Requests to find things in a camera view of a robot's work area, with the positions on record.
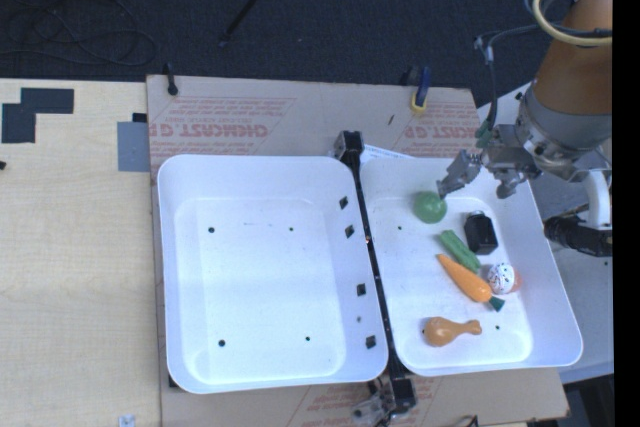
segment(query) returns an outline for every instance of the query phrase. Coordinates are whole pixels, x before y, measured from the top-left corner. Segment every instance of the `robotic hand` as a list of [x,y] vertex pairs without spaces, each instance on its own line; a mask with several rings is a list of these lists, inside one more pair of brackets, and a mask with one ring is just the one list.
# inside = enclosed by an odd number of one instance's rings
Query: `robotic hand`
[[536,27],[554,39],[520,98],[515,124],[494,126],[494,100],[476,134],[481,152],[461,151],[437,182],[438,192],[444,198],[464,187],[482,166],[501,182],[496,191],[501,199],[543,172],[581,182],[589,197],[588,219],[548,219],[545,235],[586,254],[612,256],[611,169],[582,167],[579,161],[612,135],[613,0],[574,0],[561,25],[546,20],[545,2],[550,0],[533,0],[527,8]]

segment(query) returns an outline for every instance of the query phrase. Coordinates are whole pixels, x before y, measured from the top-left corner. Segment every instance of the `white tray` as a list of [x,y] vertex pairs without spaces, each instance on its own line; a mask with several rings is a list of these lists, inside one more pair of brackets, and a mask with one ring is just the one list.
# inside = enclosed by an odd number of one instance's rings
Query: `white tray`
[[368,381],[388,348],[351,171],[180,155],[158,173],[167,364],[214,393]]
[[[362,188],[398,357],[423,376],[575,363],[582,337],[528,183],[498,199],[499,182],[486,170],[446,197],[442,221],[426,224],[412,211],[417,193],[436,191],[451,159],[376,159],[363,165]],[[498,248],[479,256],[483,267],[510,262],[522,287],[499,296],[498,312],[458,289],[436,259],[447,254],[438,235],[453,229],[465,241],[467,214],[482,210],[494,225]],[[422,338],[424,322],[442,316],[477,319],[482,334],[462,334],[443,347]]]

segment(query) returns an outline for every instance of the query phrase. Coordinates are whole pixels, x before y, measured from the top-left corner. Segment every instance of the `toy carrot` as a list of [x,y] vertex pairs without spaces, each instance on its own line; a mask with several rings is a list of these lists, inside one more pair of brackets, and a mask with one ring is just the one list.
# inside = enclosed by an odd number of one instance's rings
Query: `toy carrot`
[[504,300],[491,295],[491,287],[486,281],[448,256],[441,253],[436,256],[454,283],[469,298],[479,303],[489,303],[496,311],[500,311]]

